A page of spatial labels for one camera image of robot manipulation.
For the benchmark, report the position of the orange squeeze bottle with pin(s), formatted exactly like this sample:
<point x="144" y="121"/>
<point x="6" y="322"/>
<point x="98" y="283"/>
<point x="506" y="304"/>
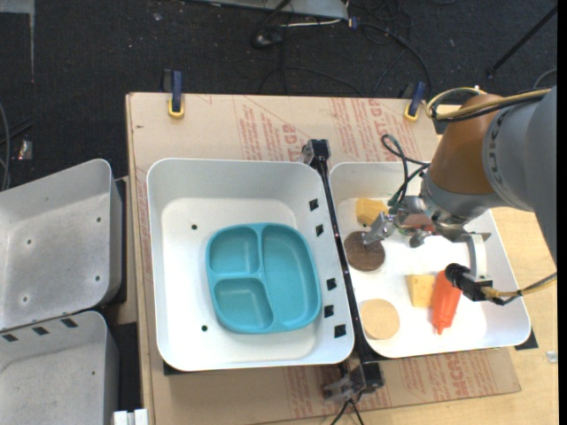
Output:
<point x="445" y="301"/>

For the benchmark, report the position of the brown cardboard board red print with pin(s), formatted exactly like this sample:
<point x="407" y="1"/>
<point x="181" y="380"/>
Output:
<point x="248" y="122"/>

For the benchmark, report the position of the blue divided plate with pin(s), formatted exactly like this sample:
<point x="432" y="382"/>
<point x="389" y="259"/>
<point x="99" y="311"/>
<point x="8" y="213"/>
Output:
<point x="283" y="272"/>

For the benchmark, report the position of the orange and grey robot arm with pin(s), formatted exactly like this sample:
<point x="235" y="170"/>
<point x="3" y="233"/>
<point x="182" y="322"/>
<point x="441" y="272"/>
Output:
<point x="509" y="157"/>

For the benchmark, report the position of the black cylinder on white bracket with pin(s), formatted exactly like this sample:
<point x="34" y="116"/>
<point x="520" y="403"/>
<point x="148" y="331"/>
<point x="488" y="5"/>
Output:
<point x="469" y="283"/>

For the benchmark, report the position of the white plastic tray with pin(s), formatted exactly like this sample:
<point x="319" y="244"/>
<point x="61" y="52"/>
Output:
<point x="57" y="241"/>
<point x="53" y="374"/>
<point x="186" y="281"/>
<point x="483" y="330"/>

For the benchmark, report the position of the yellow cheese wedge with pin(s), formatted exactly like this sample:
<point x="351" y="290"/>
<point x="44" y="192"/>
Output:
<point x="420" y="290"/>

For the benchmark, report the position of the thin black rod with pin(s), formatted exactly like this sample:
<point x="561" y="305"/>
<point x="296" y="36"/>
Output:
<point x="343" y="255"/>

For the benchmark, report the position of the dark brown round biscuit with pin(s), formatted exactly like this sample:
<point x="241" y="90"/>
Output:
<point x="359" y="257"/>

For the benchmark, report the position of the tan round biscuit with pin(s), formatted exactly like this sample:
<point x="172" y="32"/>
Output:
<point x="379" y="319"/>

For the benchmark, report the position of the yellow toy block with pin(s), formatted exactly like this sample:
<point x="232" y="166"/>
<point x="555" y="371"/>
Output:
<point x="367" y="210"/>

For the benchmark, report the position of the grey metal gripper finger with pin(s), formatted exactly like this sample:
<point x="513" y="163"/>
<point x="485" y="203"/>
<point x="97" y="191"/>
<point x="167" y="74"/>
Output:
<point x="377" y="229"/>
<point x="420" y="238"/>

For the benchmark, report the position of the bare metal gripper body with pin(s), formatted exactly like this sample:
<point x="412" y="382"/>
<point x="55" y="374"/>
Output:
<point x="414" y="217"/>

